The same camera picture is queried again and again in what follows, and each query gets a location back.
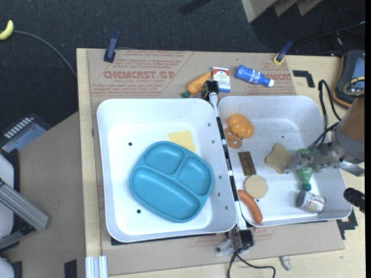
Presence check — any yellow banana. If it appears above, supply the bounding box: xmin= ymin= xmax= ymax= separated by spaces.
xmin=0 ymin=19 xmax=15 ymax=41

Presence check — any thin black and white rod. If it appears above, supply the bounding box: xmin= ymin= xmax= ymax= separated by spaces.
xmin=209 ymin=92 xmax=248 ymax=230

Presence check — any black cylinder on white bracket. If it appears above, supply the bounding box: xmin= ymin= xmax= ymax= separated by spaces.
xmin=339 ymin=160 xmax=366 ymax=214

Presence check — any brown cardboard board red print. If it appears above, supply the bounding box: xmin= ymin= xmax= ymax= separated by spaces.
xmin=86 ymin=48 xmax=346 ymax=276

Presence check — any orange carrot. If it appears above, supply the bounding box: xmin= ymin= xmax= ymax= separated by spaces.
xmin=181 ymin=71 xmax=213 ymax=98

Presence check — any white plastic tray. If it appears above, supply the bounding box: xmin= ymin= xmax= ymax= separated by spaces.
xmin=96 ymin=97 xmax=239 ymax=244
xmin=217 ymin=95 xmax=354 ymax=228

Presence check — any blue divided plate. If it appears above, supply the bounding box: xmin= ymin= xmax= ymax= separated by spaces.
xmin=129 ymin=140 xmax=215 ymax=224

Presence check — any round tan biscuit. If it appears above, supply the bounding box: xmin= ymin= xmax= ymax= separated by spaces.
xmin=243 ymin=174 xmax=268 ymax=200

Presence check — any yellow cheese slice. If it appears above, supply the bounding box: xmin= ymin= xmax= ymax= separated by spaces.
xmin=168 ymin=130 xmax=198 ymax=153

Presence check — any black block with thin wires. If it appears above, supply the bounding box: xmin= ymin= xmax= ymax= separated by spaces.
xmin=203 ymin=80 xmax=219 ymax=98
xmin=237 ymin=229 xmax=256 ymax=249

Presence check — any blue bottle with white cap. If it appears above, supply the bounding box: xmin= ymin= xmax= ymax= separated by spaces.
xmin=234 ymin=64 xmax=275 ymax=88

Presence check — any orange bell pepper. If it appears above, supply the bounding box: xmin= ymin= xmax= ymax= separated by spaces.
xmin=227 ymin=113 xmax=256 ymax=140

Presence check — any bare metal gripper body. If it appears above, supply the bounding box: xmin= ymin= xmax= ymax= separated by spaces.
xmin=318 ymin=141 xmax=350 ymax=170

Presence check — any green bottle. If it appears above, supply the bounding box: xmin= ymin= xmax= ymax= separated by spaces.
xmin=295 ymin=148 xmax=315 ymax=192

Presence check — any white and orange carton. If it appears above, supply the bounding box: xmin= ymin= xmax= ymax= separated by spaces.
xmin=210 ymin=66 xmax=232 ymax=94

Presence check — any orange sausage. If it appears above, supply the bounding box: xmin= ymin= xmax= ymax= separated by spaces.
xmin=237 ymin=189 xmax=264 ymax=224

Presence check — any orange pretzel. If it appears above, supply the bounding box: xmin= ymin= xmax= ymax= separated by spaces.
xmin=223 ymin=127 xmax=242 ymax=149

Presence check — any brown chocolate bar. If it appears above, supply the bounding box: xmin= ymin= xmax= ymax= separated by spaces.
xmin=237 ymin=151 xmax=257 ymax=177

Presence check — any tan bread slice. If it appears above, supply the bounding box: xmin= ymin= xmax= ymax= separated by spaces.
xmin=263 ymin=142 xmax=294 ymax=175

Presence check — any small white can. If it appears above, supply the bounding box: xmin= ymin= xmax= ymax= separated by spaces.
xmin=295 ymin=189 xmax=326 ymax=215

